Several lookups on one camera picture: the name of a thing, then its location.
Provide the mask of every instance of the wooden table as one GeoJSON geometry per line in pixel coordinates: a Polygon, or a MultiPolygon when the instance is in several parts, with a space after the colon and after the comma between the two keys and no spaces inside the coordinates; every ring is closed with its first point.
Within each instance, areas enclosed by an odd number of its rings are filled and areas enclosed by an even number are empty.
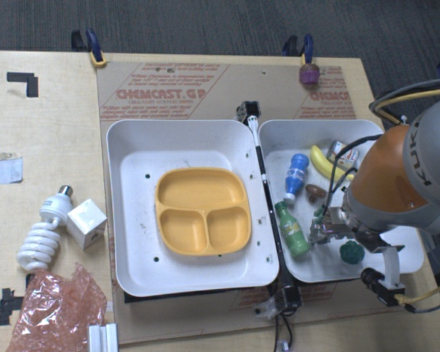
{"type": "MultiPolygon", "coordinates": [[[[297,58],[245,56],[190,56],[156,54],[106,54],[113,62],[182,62],[296,66],[297,58]]],[[[368,111],[373,99],[359,59],[319,58],[318,65],[342,68],[356,117],[381,122],[368,111]]],[[[0,298],[2,288],[22,296],[26,272],[16,263],[16,252],[31,225],[40,220],[44,199],[59,187],[73,187],[74,205],[91,198],[105,210],[102,148],[99,128],[98,86],[95,68],[87,54],[0,51],[0,154],[23,158],[23,181],[0,185],[0,298]],[[39,98],[27,98],[24,84],[11,84],[7,72],[35,73],[39,98]]],[[[52,271],[71,277],[80,262],[111,300],[107,238],[82,251],[62,234],[52,271]]],[[[404,277],[418,296],[436,286],[425,259],[422,269],[404,277]]],[[[420,303],[431,307],[434,296],[420,303]]],[[[0,326],[0,351],[10,342],[10,326],[0,326]]],[[[106,313],[111,320],[111,313],[106,313]]],[[[440,310],[413,315],[408,312],[327,320],[293,326],[294,351],[440,351],[440,310]]],[[[281,330],[281,338],[287,333],[281,330]]],[[[185,339],[160,340],[123,346],[123,351],[272,351],[274,328],[237,331],[185,339]]]]}

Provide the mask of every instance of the yellow divided plate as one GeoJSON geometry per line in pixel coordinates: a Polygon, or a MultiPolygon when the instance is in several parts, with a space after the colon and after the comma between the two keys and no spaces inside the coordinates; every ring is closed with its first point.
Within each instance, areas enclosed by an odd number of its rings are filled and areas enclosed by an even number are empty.
{"type": "Polygon", "coordinates": [[[164,243],[187,255],[233,253],[251,237],[251,213],[241,179],[227,169],[190,167],[161,176],[156,218],[164,243]]]}

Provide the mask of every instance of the pink plastic bag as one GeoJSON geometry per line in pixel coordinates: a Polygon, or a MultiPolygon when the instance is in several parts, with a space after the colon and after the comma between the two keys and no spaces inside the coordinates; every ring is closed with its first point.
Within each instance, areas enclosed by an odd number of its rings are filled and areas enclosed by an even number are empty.
{"type": "Polygon", "coordinates": [[[89,325],[103,325],[106,297],[82,265],[72,279],[37,270],[7,352],[85,352],[89,325]]]}

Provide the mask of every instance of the white bottle cap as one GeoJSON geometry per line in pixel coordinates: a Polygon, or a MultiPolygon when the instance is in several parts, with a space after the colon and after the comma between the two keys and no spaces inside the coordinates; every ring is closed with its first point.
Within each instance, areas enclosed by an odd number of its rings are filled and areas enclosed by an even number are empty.
{"type": "Polygon", "coordinates": [[[284,201],[287,205],[293,205],[295,203],[295,194],[285,193],[284,201]]]}

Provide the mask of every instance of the green ball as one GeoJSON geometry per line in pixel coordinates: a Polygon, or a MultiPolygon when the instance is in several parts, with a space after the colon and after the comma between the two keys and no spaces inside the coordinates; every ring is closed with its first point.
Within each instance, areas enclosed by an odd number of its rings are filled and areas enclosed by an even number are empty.
{"type": "Polygon", "coordinates": [[[350,265],[360,263],[365,257],[365,249],[355,241],[348,241],[339,248],[341,259],[350,265]]]}

